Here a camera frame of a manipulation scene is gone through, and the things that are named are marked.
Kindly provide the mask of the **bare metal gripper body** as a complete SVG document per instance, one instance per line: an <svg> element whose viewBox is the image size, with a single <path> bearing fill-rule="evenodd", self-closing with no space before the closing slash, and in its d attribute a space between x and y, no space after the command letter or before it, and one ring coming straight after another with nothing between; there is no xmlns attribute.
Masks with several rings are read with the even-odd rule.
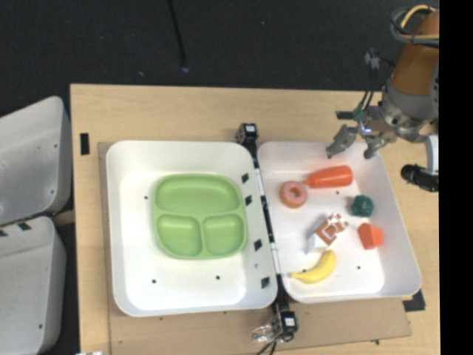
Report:
<svg viewBox="0 0 473 355"><path fill-rule="evenodd" d="M363 108L358 120L361 134L395 141L402 138L410 143L423 141L423 128L430 118L414 118L390 100L380 100L377 105Z"/></svg>

